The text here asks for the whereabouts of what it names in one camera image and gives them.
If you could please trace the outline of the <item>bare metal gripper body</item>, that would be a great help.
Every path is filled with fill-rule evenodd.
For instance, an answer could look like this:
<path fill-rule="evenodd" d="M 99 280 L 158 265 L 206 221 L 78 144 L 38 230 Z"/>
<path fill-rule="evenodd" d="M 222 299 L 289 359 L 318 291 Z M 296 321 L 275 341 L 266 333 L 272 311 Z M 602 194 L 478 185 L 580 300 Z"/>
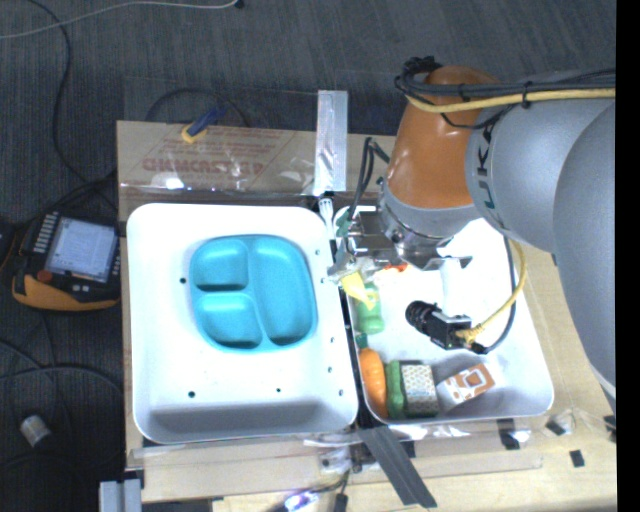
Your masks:
<path fill-rule="evenodd" d="M 439 266 L 438 249 L 453 238 L 416 232 L 386 210 L 359 211 L 348 231 L 352 252 L 357 257 L 392 265 L 401 262 L 420 270 L 432 270 Z"/>

